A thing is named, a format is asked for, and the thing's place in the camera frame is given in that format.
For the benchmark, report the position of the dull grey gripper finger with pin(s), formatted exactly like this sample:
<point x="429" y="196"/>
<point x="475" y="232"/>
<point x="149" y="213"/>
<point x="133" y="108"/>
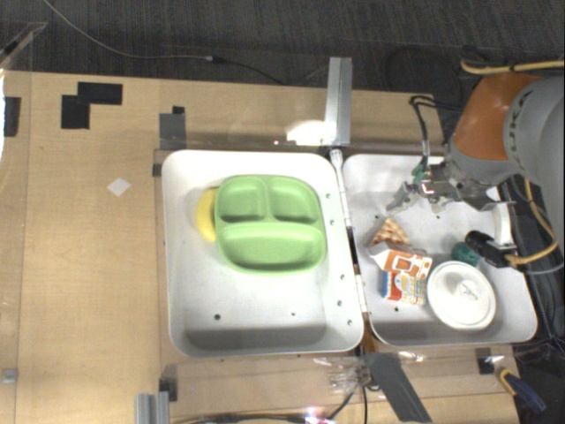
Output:
<point x="439" y="203"/>
<point x="404" y="197"/>

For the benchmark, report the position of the green divided plate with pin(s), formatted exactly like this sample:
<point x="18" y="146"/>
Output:
<point x="269" y="223"/>

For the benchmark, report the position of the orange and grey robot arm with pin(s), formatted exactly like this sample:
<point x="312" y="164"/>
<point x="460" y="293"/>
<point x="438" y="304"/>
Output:
<point x="494" y="126"/>

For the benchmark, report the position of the pizza slice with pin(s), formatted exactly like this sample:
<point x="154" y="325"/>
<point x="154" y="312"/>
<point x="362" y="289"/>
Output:
<point x="390" y="232"/>

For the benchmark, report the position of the black cylinder on white bracket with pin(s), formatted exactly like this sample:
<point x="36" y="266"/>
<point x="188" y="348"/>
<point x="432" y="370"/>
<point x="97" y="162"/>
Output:
<point x="487" y="245"/>

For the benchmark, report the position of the white plastic tray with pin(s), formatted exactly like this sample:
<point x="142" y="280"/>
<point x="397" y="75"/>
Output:
<point x="265" y="312"/>
<point x="441" y="334"/>

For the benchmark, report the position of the orange and white carton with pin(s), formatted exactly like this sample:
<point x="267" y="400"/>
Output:
<point x="404" y="263"/>

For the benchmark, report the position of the blue and orange printed packet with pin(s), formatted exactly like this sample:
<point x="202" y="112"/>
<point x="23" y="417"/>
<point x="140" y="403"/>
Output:
<point x="404" y="289"/>

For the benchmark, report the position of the teal green broccoli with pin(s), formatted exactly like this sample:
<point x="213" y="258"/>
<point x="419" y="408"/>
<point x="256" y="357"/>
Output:
<point x="463" y="254"/>

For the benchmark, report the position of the white round bowl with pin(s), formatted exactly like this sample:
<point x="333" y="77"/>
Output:
<point x="461" y="294"/>

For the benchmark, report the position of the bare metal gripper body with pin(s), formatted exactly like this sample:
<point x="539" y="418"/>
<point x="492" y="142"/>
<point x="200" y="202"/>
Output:
<point x="457" y="188"/>

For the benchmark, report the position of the yellow banana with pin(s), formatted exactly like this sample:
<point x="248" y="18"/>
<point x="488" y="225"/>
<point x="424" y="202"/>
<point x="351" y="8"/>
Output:
<point x="205" y="214"/>

